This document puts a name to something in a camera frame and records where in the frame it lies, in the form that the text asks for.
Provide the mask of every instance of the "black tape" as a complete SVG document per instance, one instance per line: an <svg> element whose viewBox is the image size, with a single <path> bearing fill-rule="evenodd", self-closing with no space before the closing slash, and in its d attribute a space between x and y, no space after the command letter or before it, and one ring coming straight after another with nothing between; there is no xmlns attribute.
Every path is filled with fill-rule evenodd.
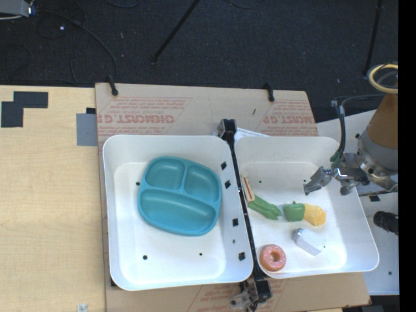
<svg viewBox="0 0 416 312"><path fill-rule="evenodd" d="M15 91L13 101L1 102L1 127L23 127L23 109L46 109L47 92Z"/></svg>

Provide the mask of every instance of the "metal device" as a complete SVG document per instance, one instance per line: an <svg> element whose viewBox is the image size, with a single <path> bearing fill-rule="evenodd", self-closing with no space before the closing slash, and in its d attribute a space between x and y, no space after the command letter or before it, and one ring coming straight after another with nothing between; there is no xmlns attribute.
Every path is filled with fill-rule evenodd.
<svg viewBox="0 0 416 312"><path fill-rule="evenodd" d="M341 122L341 141L331 157L331 168L321 166L304 184L305 194L321 189L334 177L341 184L340 193L347 195L359 184L374 183L386 192L398 192L398 183L391 177L398 173L398 81L397 64L382 64L371 68L367 74L370 84L383 92L383 99L362 135L358 138L355 153L344 153L345 112L343 105L351 99L368 99L357 96L343 99L338 105L332 101ZM395 79L393 86L382 85L388 77Z"/></svg>

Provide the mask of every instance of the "wooden surface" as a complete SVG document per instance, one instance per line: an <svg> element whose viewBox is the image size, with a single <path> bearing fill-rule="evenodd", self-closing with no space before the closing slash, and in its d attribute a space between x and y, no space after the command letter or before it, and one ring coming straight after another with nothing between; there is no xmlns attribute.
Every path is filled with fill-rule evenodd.
<svg viewBox="0 0 416 312"><path fill-rule="evenodd" d="M0 86L0 100L17 89L49 105L0 128L0 311L104 311L98 149L76 134L95 91Z"/></svg>

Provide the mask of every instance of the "orange and white toy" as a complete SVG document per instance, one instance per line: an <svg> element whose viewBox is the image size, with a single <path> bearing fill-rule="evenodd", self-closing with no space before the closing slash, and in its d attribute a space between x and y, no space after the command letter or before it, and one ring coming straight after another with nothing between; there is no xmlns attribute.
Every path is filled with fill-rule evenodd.
<svg viewBox="0 0 416 312"><path fill-rule="evenodd" d="M265 270L277 272L286 265L286 254L278 245L266 245L260 252L259 261Z"/></svg>

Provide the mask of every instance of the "black fabric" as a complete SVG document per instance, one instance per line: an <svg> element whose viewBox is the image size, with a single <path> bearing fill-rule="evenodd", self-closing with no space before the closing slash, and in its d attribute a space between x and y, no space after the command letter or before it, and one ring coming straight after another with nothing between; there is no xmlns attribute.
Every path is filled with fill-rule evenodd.
<svg viewBox="0 0 416 312"><path fill-rule="evenodd" d="M317 122L336 118L332 98L378 93L363 73L378 0L200 0L152 64L194 1L36 0L35 16L0 21L0 83L269 83L306 91ZM398 0L383 0L370 66L388 62L398 62Z"/></svg>

